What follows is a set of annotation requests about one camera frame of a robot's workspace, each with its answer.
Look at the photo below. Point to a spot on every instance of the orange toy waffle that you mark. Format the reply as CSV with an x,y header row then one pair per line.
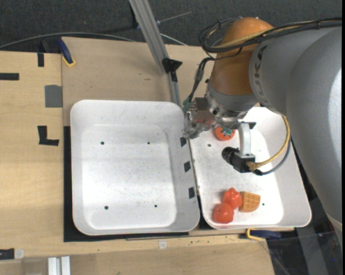
x,y
250,201

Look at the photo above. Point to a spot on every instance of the red toy pepper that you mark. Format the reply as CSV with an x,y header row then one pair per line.
x,y
222,213
232,198

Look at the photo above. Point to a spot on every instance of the black cylinder on white bracket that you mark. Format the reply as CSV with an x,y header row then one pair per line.
x,y
241,159

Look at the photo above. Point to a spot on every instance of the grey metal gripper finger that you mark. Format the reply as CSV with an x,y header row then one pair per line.
x,y
188,129
201,130

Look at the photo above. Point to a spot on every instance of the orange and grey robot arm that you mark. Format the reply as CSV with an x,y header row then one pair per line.
x,y
301,96

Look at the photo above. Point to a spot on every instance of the white plastic tray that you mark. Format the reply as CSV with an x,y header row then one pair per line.
x,y
126,170
215,170

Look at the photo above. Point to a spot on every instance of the red toy tomato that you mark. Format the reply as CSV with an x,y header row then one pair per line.
x,y
222,135

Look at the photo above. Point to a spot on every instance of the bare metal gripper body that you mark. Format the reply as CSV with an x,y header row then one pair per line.
x,y
202,110

